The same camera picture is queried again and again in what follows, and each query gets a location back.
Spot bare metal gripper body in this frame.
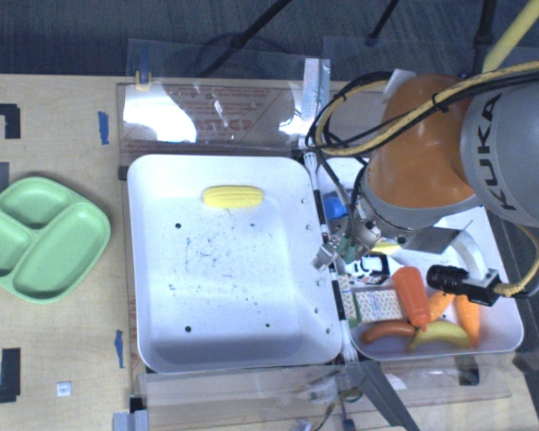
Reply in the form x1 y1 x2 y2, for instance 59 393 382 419
335 218 384 259

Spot black and white carton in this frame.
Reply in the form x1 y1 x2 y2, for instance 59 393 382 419
343 252 393 287

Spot yellow patterned white packet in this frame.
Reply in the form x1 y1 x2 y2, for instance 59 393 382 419
349 286 408 326

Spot orange bottle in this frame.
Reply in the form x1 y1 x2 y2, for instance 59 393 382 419
392 266 433 332

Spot white plastic tray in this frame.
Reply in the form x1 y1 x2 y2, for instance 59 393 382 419
126 154 345 374
316 156 526 362

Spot brown sausage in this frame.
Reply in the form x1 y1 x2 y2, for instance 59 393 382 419
360 320 417 346

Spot orange carrot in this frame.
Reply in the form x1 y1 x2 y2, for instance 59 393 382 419
455 294 482 349
426 290 456 323

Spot yellow corn cob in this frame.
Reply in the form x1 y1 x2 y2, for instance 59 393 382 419
201 184 265 211

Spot yellow banana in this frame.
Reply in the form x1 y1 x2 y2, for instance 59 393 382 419
406 320 473 354

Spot green divided plate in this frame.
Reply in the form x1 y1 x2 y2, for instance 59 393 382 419
0 175 112 305

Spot black cylinder on white bracket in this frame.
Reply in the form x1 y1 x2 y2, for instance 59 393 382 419
426 230 503 308

